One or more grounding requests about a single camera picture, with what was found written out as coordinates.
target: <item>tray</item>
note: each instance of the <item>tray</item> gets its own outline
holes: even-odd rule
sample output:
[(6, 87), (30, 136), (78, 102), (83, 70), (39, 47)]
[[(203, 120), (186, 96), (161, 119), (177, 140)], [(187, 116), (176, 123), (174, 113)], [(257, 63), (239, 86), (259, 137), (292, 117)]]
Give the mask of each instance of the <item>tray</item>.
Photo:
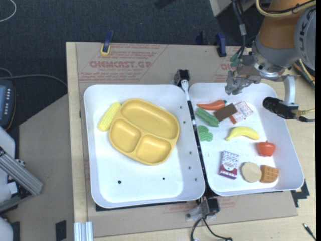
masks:
[(163, 163), (171, 154), (180, 124), (168, 111), (141, 99), (129, 99), (118, 110), (109, 131), (111, 144), (148, 165)]
[[(304, 176), (298, 160), (292, 139), (285, 120), (269, 112), (262, 106), (266, 97), (276, 97), (274, 90), (264, 84), (252, 84), (244, 88), (241, 94), (228, 96), (225, 93), (225, 83), (196, 83), (189, 89), (193, 110), (196, 104), (210, 103), (222, 99), (237, 104), (246, 102), (253, 115), (235, 124), (229, 118), (222, 120), (219, 127), (207, 126), (200, 118), (196, 117), (196, 124), (205, 125), (213, 134), (210, 142), (202, 141), (201, 150), (205, 164), (206, 175), (210, 188), (218, 195), (231, 196), (250, 193), (274, 192), (295, 190), (304, 183)], [(227, 141), (230, 129), (236, 126), (248, 126), (255, 129), (260, 136), (259, 140), (239, 136)], [(271, 157), (260, 156), (257, 152), (257, 143), (270, 141), (276, 144), (276, 150)], [(221, 155), (228, 151), (239, 155), (239, 171), (236, 179), (229, 179), (219, 175)], [(272, 183), (249, 183), (243, 179), (240, 166), (244, 162), (253, 162), (257, 165), (269, 165), (280, 170), (279, 176)]]
[[(146, 165), (111, 144), (97, 124), (115, 102), (142, 99), (171, 113), (180, 131), (168, 158)], [(174, 85), (93, 85), (84, 93), (91, 194), (103, 208), (199, 199), (205, 191), (203, 171), (184, 92)]]

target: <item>apple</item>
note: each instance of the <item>apple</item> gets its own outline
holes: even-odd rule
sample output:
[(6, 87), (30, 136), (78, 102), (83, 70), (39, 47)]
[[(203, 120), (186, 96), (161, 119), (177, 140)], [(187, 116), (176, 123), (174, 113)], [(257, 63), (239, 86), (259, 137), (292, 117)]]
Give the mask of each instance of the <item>apple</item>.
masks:
[(275, 144), (268, 140), (265, 142), (259, 142), (257, 144), (257, 151), (259, 152), (259, 155), (271, 156), (275, 151)]

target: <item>black floor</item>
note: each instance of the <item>black floor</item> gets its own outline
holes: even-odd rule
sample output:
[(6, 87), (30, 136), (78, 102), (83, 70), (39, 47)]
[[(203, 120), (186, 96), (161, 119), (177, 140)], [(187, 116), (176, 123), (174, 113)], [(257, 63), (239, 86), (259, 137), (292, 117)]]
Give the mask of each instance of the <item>black floor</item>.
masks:
[[(13, 76), (47, 74), (66, 82), (66, 42), (103, 42), (109, 29), (120, 43), (194, 45), (203, 31), (210, 44), (218, 32), (224, 33), (227, 45), (241, 44), (231, 7), (214, 17), (209, 0), (13, 1), (16, 13), (0, 22), (0, 68)], [(10, 0), (0, 0), (0, 21), (13, 10)], [(248, 36), (257, 34), (262, 16), (251, 7), (245, 17)], [(0, 70), (0, 78), (7, 76)], [(12, 127), (67, 93), (61, 82), (47, 77), (17, 78), (14, 84)]]

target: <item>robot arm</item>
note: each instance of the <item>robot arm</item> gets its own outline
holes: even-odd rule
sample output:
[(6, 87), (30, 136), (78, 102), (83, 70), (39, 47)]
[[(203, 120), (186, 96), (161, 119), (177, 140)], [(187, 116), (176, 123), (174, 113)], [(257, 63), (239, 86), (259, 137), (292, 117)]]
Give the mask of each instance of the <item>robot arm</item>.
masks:
[(285, 100), (266, 99), (263, 106), (280, 117), (295, 118), (292, 111), (298, 109), (294, 103), (298, 76), (282, 74), (295, 62), (315, 71), (316, 0), (273, 0), (267, 11), (260, 0), (256, 6), (265, 18), (252, 52), (233, 58), (236, 70), (228, 73), (225, 91), (235, 95), (261, 79), (283, 81)]

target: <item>round beige cookie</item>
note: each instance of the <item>round beige cookie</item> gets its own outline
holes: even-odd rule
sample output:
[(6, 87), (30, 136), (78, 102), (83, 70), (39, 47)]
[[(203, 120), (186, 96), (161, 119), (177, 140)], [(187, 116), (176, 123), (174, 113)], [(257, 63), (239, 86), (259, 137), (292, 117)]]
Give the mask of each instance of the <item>round beige cookie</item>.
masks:
[(260, 167), (251, 162), (246, 162), (241, 167), (241, 173), (243, 178), (250, 183), (259, 181), (262, 176), (262, 171)]

